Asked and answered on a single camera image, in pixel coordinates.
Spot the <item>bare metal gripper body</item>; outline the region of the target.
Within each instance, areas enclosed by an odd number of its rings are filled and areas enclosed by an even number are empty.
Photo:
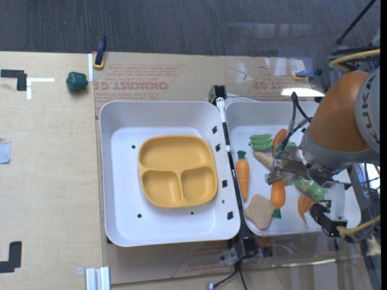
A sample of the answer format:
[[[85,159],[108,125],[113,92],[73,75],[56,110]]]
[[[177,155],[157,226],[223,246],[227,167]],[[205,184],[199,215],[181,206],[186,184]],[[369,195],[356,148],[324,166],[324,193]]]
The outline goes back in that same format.
[[[277,147],[273,155],[274,168],[282,170],[284,178],[294,176],[295,180],[333,181],[333,169],[315,159],[307,149],[297,146]]]

